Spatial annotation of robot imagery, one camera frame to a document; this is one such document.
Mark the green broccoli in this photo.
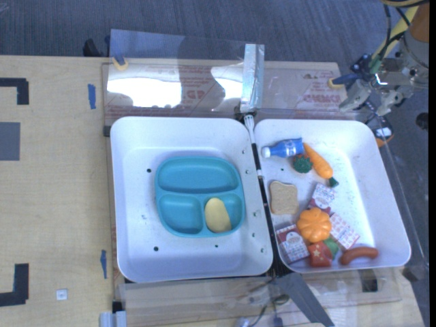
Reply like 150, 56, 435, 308
292, 153, 313, 174

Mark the blue divided plate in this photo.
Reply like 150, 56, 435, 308
154, 155, 247, 238

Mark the orange carrot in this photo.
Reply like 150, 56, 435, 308
302, 142, 340, 188

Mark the blue bottle with white cap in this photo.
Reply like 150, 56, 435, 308
261, 137, 305, 159

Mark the yellow potato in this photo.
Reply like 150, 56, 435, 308
204, 197, 233, 234

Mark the orange pumpkin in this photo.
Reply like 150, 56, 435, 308
296, 206, 333, 243

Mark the red and white carton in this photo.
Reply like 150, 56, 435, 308
328, 212, 361, 251
308, 182, 337, 216
275, 223, 310, 264

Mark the green rounded toy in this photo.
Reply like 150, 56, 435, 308
323, 237, 341, 259

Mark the tan bread slice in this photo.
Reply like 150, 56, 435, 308
268, 180, 300, 216

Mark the brown sausage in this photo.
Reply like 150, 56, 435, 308
339, 246, 379, 266

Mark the white plastic tray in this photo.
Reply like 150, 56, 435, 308
109, 116, 274, 283
253, 118, 412, 274

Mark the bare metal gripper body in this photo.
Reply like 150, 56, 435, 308
373, 50, 430, 93

